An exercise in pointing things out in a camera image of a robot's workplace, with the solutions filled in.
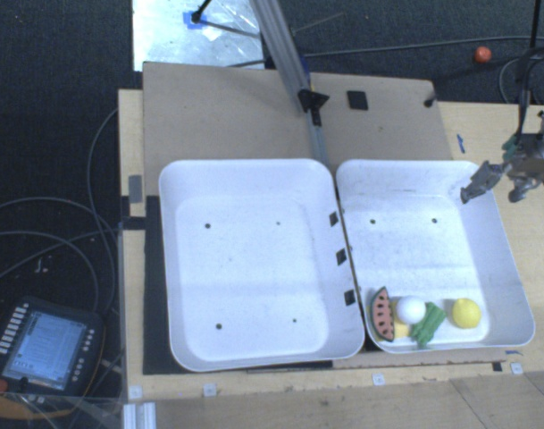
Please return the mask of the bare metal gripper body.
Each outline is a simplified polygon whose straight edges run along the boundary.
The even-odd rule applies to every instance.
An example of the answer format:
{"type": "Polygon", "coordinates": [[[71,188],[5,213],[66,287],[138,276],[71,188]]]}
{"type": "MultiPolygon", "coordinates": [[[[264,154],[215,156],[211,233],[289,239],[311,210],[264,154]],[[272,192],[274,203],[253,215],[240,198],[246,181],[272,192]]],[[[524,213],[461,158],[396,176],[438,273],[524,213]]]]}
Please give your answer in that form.
{"type": "Polygon", "coordinates": [[[523,133],[509,159],[507,176],[521,185],[544,185],[544,112],[537,133],[523,133]]]}

